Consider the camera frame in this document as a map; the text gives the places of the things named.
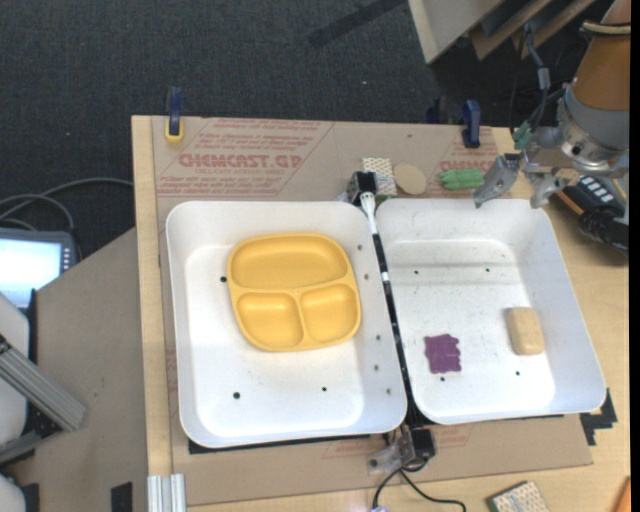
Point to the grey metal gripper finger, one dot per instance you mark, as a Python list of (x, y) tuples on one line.
[(546, 189), (497, 181)]

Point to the green toy vegetable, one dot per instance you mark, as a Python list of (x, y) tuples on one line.
[(461, 179)]

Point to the purple grapes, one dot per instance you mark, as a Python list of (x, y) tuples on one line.
[(442, 354)]

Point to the brown cardboard board, red print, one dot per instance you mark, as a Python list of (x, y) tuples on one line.
[(240, 165)]

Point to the beige bread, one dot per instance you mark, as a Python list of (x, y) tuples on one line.
[(525, 331)]

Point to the white patterned packet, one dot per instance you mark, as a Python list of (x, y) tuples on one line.
[(520, 499), (380, 172)]

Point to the thin black and white rod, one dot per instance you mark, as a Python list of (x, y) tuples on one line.
[(386, 280)]

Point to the yellow divided plate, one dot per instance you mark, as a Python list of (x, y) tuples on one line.
[(292, 290)]

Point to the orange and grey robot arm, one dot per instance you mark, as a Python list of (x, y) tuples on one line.
[(602, 65)]

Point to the tan round biscuit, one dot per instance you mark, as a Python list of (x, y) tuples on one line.
[(410, 179)]

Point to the white plastic tray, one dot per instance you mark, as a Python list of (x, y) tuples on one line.
[(280, 395), (480, 300)]

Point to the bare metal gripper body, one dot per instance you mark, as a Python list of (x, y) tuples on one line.
[(547, 156)]

